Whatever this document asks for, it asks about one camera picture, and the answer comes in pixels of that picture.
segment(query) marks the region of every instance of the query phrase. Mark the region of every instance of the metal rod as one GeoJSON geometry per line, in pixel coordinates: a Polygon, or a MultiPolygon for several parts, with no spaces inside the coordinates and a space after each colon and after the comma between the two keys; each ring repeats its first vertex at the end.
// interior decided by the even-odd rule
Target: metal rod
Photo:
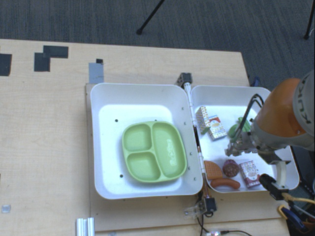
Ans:
{"type": "Polygon", "coordinates": [[[148,24],[148,22],[151,20],[151,18],[153,18],[154,14],[158,11],[158,9],[160,8],[160,6],[163,4],[165,0],[161,0],[157,6],[154,8],[154,10],[151,12],[151,14],[149,15],[149,17],[147,18],[147,20],[143,23],[143,25],[137,30],[137,34],[141,35],[142,31],[144,29],[144,27],[148,24]]]}
{"type": "Polygon", "coordinates": [[[307,30],[306,30],[306,33],[304,35],[304,39],[309,39],[309,37],[310,37],[310,30],[311,30],[312,21],[313,21],[313,15],[314,15],[314,6],[315,6],[315,0],[313,0],[309,24],[307,25],[307,30]]]}

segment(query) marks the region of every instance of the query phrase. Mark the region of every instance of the green divided tray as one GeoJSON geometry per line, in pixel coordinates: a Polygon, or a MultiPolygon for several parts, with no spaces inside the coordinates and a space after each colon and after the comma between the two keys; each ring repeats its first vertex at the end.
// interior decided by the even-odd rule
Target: green divided tray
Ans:
{"type": "Polygon", "coordinates": [[[123,133],[123,151],[129,173],[140,182],[179,178],[187,159],[180,133],[165,121],[129,126],[123,133]]]}

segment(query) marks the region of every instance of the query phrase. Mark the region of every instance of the wooden table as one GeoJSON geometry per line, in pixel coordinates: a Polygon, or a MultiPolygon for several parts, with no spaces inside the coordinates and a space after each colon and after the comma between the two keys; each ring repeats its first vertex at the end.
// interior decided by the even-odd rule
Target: wooden table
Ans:
{"type": "MultiPolygon", "coordinates": [[[[0,206],[11,205],[10,213],[0,213],[0,235],[75,235],[75,220],[91,216],[85,94],[90,62],[103,59],[105,81],[112,83],[174,84],[181,72],[191,72],[193,86],[249,85],[236,52],[2,39],[0,53],[12,54],[10,75],[0,76],[0,206]],[[42,53],[44,45],[68,46],[69,56],[51,59],[50,72],[34,72],[34,53],[42,53]]],[[[267,192],[213,196],[218,211],[205,221],[209,230],[288,235],[276,212],[280,203],[267,192]]],[[[182,204],[180,197],[169,199],[182,204]]],[[[96,230],[106,228],[96,235],[200,232],[196,221],[174,211],[174,202],[151,217],[141,210],[121,214],[123,201],[104,202],[112,210],[101,210],[100,204],[102,216],[112,221],[95,219],[96,230]],[[165,220],[168,212],[175,218],[165,220]],[[142,216],[142,226],[132,223],[134,216],[142,216]]]]}

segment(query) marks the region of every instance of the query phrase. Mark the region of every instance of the toy sausage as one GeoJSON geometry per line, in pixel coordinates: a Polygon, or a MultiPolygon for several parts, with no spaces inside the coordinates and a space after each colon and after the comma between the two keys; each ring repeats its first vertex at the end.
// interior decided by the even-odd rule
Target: toy sausage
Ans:
{"type": "Polygon", "coordinates": [[[229,178],[217,178],[212,180],[210,184],[213,188],[216,188],[221,185],[227,185],[232,187],[233,189],[239,189],[241,187],[241,184],[238,181],[229,178]]]}

